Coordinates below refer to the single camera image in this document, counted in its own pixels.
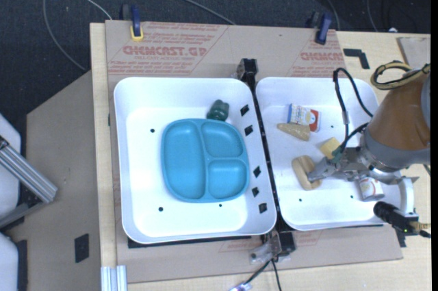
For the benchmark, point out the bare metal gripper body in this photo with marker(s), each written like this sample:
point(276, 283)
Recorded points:
point(352, 167)

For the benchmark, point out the white plastic tray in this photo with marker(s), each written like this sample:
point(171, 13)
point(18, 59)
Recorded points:
point(143, 159)
point(325, 207)

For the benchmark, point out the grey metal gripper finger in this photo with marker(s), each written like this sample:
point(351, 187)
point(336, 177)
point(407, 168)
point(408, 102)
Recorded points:
point(325, 163)
point(316, 174)

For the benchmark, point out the black cylinder on white bracket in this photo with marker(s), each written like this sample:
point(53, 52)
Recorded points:
point(393, 212)

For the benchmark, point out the pale yellow pizza slice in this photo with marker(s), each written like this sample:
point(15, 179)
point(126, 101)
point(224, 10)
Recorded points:
point(296, 132)

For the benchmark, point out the blue divided plate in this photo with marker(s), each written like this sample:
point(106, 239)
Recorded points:
point(191, 159)

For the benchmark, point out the brown cardboard board, red print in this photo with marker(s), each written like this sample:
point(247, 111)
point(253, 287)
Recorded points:
point(212, 43)

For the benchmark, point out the thin black rod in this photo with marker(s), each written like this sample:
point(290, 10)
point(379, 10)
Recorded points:
point(265, 149)

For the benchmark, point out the yellow cheese wedge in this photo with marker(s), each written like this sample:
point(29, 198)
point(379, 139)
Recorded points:
point(329, 146)

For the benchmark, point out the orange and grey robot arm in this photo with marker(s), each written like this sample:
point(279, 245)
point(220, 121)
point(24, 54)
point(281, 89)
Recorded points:
point(397, 118)

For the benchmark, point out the small white can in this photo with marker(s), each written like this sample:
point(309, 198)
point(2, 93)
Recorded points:
point(370, 189)

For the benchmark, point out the tan bread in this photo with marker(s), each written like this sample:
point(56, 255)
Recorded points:
point(302, 170)

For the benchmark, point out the white and red carton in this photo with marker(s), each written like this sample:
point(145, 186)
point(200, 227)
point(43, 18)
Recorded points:
point(302, 116)

